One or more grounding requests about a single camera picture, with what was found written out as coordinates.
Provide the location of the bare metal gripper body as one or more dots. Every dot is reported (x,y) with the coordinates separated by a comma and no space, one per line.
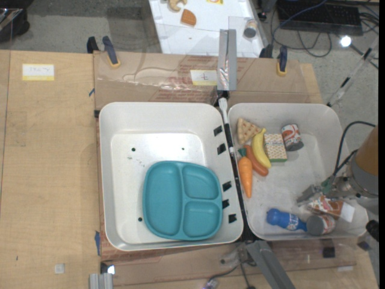
(343,185)

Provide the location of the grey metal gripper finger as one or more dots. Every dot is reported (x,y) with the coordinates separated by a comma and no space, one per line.
(306,194)

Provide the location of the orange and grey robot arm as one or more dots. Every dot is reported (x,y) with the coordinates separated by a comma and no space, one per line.
(365,158)

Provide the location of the white plastic tray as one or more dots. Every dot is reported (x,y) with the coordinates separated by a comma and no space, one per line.
(120,176)
(294,176)

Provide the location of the orange and white packet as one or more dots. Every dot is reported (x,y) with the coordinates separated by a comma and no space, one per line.
(329,207)

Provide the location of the orange can with grey lid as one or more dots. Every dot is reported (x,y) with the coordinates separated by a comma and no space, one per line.
(319,224)

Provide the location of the blue bottle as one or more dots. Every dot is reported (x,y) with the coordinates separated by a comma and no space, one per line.
(279,218)

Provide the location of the orange-red sausage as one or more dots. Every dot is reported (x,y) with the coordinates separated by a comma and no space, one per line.
(260,167)

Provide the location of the white and yellow carton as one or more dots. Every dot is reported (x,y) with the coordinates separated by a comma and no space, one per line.
(276,149)

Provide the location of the orange and white can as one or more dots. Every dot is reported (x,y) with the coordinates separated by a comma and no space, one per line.
(291,137)

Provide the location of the orange carrot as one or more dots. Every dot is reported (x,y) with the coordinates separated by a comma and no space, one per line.
(246,173)

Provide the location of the yellow banana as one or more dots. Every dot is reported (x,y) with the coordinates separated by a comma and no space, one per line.
(259,150)

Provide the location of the tan pizza slice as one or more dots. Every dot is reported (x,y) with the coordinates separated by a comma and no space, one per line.
(245,129)

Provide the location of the thin black and white rod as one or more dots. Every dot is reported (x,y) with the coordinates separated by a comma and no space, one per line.
(229,137)

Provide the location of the brown cardboard board red print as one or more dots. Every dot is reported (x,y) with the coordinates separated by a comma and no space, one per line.
(264,77)

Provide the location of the blue divided plate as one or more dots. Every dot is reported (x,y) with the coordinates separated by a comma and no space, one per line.
(164,200)

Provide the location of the black keyboard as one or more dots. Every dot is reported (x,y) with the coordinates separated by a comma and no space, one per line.
(319,17)

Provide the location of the small can with grey lid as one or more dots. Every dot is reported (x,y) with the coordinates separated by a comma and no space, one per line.
(250,29)

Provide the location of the orange bread slice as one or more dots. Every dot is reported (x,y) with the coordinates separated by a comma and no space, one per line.
(188,17)

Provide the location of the beige croissant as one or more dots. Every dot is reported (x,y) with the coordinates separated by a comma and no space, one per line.
(176,0)

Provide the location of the black cylinder on white bracket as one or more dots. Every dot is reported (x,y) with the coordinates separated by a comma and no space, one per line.
(373,229)

